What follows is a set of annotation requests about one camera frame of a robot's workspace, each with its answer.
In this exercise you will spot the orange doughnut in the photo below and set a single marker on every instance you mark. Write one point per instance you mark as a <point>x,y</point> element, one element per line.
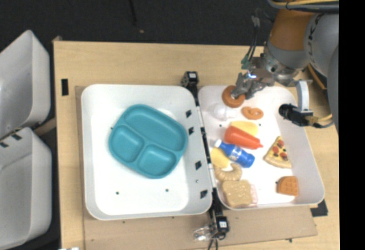
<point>228,99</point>

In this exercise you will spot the tan croissant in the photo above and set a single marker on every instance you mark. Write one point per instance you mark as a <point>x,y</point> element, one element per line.
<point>228,175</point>

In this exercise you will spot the orange waffle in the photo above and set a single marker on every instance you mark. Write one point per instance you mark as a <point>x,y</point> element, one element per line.
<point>288,186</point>

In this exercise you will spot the tan bread slice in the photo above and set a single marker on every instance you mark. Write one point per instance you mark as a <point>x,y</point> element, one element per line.
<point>236,193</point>

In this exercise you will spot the blue divided plate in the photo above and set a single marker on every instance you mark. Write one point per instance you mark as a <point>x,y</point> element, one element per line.
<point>148,140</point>

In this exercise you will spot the yellow cheese wedge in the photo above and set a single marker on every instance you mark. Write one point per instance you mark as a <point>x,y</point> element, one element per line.
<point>248,126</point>

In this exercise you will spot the yellow round chip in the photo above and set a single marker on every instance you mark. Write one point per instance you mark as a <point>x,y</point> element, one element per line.
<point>219,157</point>

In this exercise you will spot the thin black and white rod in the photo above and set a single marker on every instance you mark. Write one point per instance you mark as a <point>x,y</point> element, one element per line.
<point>203,134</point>

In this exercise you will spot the white plastic tray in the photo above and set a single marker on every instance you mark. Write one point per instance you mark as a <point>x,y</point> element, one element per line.
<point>137,194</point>
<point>271,186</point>

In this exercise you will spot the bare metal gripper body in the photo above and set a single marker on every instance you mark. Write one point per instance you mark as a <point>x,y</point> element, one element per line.
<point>272,72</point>

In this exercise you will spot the black cylinder on white bracket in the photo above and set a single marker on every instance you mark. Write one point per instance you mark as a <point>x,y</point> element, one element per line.
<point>296,114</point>

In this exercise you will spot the white plastic bottle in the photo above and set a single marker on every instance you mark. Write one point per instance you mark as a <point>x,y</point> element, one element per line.
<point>221,112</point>

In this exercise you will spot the pink packet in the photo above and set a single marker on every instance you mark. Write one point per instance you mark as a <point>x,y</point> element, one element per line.
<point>254,196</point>

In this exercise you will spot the blue bottle with white cap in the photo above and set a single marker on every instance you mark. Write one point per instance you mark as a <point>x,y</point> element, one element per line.
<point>238,154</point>

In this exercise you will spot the orange sauce bottle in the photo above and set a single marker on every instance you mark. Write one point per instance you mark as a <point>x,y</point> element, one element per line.
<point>239,136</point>

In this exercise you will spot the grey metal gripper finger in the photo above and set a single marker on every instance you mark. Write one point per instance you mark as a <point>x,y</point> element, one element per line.
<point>255,86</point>
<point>241,84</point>

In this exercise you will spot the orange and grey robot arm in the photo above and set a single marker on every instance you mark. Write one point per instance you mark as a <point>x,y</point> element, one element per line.
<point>291,32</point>

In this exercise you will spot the pizza slice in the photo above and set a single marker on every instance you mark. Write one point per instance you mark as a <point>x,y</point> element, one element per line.
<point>278,156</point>

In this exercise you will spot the orange pretzel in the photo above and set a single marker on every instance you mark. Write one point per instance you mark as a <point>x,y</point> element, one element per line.
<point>248,112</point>

